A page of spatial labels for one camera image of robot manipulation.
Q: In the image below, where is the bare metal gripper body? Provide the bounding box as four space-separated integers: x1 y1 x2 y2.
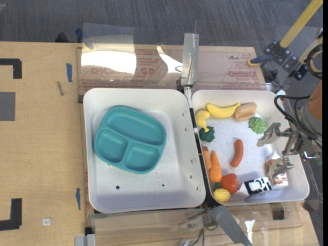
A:
281 126 323 161

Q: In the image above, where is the brown and white carton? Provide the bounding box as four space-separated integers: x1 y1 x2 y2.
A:
264 151 289 187

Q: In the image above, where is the black and white carton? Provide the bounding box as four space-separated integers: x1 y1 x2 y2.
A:
243 176 273 196

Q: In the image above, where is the tan hot dog bun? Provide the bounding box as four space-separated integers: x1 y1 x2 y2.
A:
234 101 258 121

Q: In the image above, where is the orange-red sausage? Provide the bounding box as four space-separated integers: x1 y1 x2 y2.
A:
230 138 244 168

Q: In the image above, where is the white plastic tray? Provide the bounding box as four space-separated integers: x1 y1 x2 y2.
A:
83 87 207 214
191 89 311 207

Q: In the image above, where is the long yellow banana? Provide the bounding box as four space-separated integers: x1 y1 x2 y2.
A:
206 102 242 119

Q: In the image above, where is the red bell pepper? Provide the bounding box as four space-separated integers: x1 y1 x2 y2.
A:
220 173 239 195

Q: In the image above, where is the green broccoli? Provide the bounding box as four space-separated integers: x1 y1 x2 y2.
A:
198 126 216 143

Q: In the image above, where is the orange carrot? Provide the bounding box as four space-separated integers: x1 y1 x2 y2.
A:
209 150 223 183

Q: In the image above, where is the yellow squash with green stem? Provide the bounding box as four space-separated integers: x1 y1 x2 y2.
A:
213 181 232 203

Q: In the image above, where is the orange flat block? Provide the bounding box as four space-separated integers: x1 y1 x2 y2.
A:
201 145 213 171

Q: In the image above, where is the short yellow banana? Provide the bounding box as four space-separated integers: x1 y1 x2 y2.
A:
195 109 212 133

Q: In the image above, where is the thin black and white rod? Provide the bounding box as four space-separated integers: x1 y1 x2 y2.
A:
183 86 214 208

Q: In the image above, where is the brown cardboard board red print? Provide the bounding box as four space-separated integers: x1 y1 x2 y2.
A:
76 44 304 237

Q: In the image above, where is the teal divided plate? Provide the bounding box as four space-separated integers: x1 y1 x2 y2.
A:
93 105 168 175

